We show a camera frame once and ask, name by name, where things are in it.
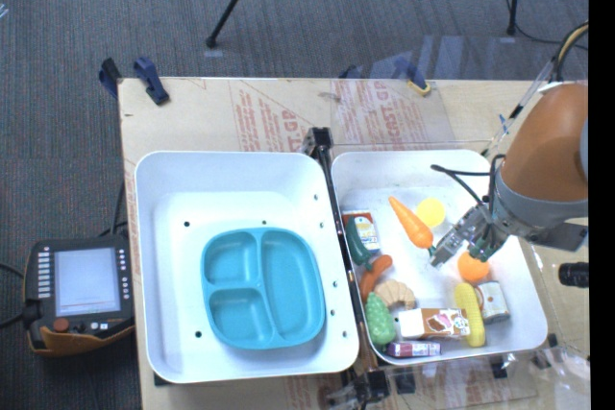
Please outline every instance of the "blue bracket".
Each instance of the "blue bracket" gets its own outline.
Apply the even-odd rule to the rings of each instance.
[[[400,74],[408,78],[407,85],[416,90],[421,96],[425,96],[431,91],[431,86],[419,72],[418,67],[407,61],[404,57],[399,57],[394,61],[395,72],[391,79],[397,79]]]
[[[168,93],[162,87],[162,82],[156,71],[156,66],[147,57],[139,57],[135,60],[135,72],[137,76],[147,83],[145,91],[150,98],[160,105],[169,99]]]
[[[101,69],[98,71],[98,80],[115,99],[117,99],[117,80],[121,78],[122,76],[119,70],[117,70],[113,59],[103,61]]]

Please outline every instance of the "blue plate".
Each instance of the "blue plate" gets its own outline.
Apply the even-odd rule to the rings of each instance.
[[[325,322],[316,259],[290,230],[237,229],[214,236],[203,249],[201,279],[211,328],[230,346],[300,345]]]

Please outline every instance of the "yellow ball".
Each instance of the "yellow ball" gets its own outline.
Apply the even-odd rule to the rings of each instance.
[[[434,197],[428,197],[418,206],[416,206],[416,215],[429,228],[435,228],[444,222],[446,210],[444,205]]]

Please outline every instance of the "orange fruit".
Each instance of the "orange fruit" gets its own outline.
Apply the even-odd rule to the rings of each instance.
[[[473,258],[469,252],[465,251],[457,261],[457,269],[465,281],[476,282],[489,273],[489,263]]]

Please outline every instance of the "orange carrot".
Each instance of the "orange carrot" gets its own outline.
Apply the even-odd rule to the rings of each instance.
[[[433,232],[431,232],[431,229],[412,210],[395,197],[389,197],[388,201],[393,210],[395,210],[395,215],[397,215],[397,218],[402,223],[410,241],[418,248],[431,248],[433,246]]]
[[[358,291],[363,302],[367,302],[367,296],[374,290],[378,278],[387,268],[393,264],[393,258],[390,254],[381,254],[371,263],[371,270],[365,270],[358,283]]]

